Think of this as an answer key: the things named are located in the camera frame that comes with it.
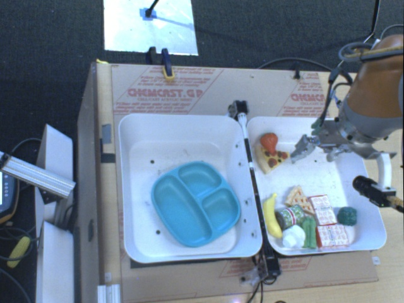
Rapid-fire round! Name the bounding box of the red and white carton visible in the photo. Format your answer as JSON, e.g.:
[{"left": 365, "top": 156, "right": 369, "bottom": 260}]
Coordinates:
[
  {"left": 315, "top": 223, "right": 351, "bottom": 249},
  {"left": 307, "top": 194, "right": 338, "bottom": 227}
]

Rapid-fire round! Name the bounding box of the yellow banana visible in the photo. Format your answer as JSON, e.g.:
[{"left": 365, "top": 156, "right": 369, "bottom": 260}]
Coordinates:
[{"left": 262, "top": 193, "right": 283, "bottom": 240}]

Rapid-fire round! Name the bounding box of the thin black and white rod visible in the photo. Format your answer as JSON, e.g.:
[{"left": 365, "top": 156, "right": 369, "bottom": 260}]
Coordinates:
[{"left": 237, "top": 112, "right": 273, "bottom": 259}]

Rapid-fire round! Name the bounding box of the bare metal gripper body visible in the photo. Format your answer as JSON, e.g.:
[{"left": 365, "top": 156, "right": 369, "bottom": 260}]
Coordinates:
[{"left": 314, "top": 119, "right": 364, "bottom": 149}]

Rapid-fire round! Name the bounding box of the brown cardboard board red print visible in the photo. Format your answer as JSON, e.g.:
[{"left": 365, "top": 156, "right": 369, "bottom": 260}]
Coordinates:
[{"left": 110, "top": 63, "right": 379, "bottom": 297}]

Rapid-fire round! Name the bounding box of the red toy chicken drumstick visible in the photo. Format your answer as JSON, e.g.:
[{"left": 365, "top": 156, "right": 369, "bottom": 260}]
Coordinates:
[{"left": 259, "top": 133, "right": 280, "bottom": 156}]

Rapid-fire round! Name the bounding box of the orange toy waffle slice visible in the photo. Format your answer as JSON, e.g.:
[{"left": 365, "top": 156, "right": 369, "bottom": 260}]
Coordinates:
[{"left": 285, "top": 185, "right": 316, "bottom": 215}]

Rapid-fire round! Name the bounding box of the black cylinder on white bracket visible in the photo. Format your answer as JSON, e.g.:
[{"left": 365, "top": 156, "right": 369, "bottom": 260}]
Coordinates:
[{"left": 352, "top": 151, "right": 399, "bottom": 208}]

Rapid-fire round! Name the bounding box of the green broccoli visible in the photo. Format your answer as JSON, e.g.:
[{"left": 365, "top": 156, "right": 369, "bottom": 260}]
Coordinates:
[{"left": 336, "top": 206, "right": 359, "bottom": 226}]

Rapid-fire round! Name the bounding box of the green and white can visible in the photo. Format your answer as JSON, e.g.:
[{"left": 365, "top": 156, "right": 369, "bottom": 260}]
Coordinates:
[{"left": 275, "top": 204, "right": 306, "bottom": 231}]

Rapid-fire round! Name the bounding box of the white plastic tray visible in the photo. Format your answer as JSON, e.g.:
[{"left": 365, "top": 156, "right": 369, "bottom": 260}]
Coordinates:
[
  {"left": 246, "top": 116, "right": 388, "bottom": 257},
  {"left": 117, "top": 112, "right": 264, "bottom": 264}
]

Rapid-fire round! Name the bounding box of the yellow toy pizza slice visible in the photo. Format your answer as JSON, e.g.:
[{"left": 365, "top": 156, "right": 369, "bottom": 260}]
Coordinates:
[{"left": 254, "top": 143, "right": 290, "bottom": 175}]

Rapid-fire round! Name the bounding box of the blue divided plate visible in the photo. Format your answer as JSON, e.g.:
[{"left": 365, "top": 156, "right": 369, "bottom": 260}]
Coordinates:
[{"left": 151, "top": 160, "right": 242, "bottom": 248}]

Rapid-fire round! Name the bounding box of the green toy pea pod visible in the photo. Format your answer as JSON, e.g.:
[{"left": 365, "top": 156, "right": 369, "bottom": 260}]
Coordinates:
[{"left": 300, "top": 216, "right": 318, "bottom": 250}]

